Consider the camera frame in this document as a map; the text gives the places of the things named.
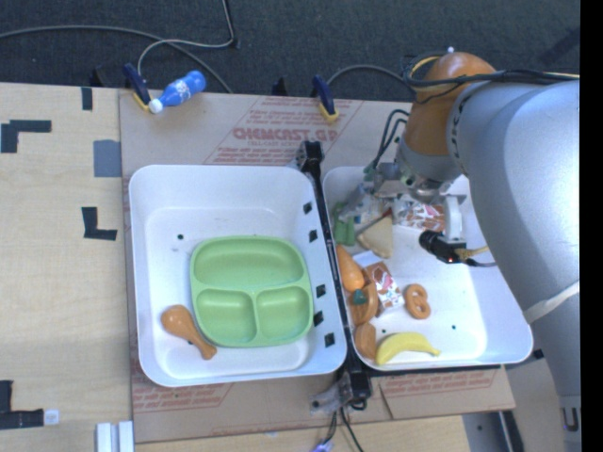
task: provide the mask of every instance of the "wooden surface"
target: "wooden surface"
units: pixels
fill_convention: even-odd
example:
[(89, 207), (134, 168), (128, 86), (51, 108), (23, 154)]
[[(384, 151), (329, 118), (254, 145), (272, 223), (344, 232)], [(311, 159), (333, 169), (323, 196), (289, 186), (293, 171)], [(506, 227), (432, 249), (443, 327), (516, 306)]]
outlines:
[[(122, 179), (95, 177), (93, 143), (120, 140), (118, 91), (0, 85), (0, 122), (50, 120), (0, 153), (0, 379), (12, 409), (58, 409), (56, 426), (0, 430), (0, 450), (94, 450), (101, 422), (131, 419)], [(115, 241), (84, 238), (81, 208)], [(311, 451), (323, 429), (217, 437), (136, 450)], [(366, 452), (469, 450), (460, 416), (352, 425)], [(356, 450), (342, 427), (334, 451)]]

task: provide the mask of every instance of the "green divided plate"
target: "green divided plate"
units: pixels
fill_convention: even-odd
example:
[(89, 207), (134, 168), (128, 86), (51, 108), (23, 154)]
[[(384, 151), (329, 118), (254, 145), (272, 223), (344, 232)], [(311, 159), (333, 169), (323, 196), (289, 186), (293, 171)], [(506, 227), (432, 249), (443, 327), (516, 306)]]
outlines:
[(190, 285), (197, 323), (216, 345), (283, 345), (304, 336), (312, 324), (306, 264), (282, 238), (207, 239), (192, 254)]

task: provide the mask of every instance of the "candy bar wrapper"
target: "candy bar wrapper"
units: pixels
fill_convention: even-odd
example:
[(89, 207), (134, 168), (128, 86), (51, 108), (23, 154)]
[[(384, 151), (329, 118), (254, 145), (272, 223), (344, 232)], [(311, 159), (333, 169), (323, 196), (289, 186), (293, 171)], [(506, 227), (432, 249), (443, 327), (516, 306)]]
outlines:
[(365, 266), (364, 272), (367, 279), (374, 282), (377, 287), (379, 296), (377, 316), (404, 306), (404, 296), (383, 261)]

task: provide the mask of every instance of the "blue bottle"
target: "blue bottle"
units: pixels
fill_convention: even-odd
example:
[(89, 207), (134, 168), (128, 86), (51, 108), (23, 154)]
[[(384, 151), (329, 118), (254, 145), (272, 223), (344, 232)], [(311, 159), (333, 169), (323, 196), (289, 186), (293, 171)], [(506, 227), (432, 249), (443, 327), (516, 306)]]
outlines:
[(180, 105), (203, 89), (205, 89), (204, 75), (199, 71), (190, 71), (181, 79), (169, 84), (161, 97), (153, 99), (149, 103), (149, 110), (158, 114), (164, 107)]

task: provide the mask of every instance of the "banana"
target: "banana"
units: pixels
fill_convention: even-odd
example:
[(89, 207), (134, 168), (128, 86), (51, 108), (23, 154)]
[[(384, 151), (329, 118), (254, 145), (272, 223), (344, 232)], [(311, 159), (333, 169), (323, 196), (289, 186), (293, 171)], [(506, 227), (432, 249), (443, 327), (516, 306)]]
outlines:
[(375, 363), (383, 365), (389, 362), (402, 351), (424, 351), (437, 357), (440, 350), (432, 347), (432, 344), (422, 333), (416, 331), (401, 331), (386, 336), (377, 347)]

